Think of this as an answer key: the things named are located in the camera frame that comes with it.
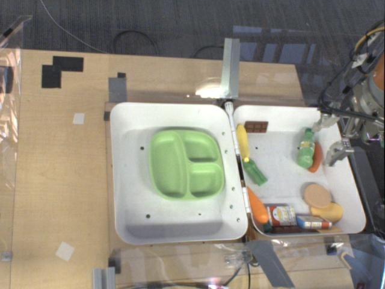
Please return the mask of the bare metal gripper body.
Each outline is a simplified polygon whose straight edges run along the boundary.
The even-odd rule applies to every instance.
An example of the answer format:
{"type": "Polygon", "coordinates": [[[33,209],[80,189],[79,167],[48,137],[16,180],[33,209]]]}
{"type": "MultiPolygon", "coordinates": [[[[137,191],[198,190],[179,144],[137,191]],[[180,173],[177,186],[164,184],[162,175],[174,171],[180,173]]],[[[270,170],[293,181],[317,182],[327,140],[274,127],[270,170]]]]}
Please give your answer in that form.
{"type": "Polygon", "coordinates": [[[342,134],[346,138],[360,138],[362,141],[381,140],[381,102],[370,97],[352,96],[350,98],[350,111],[372,117],[348,117],[342,134]]]}

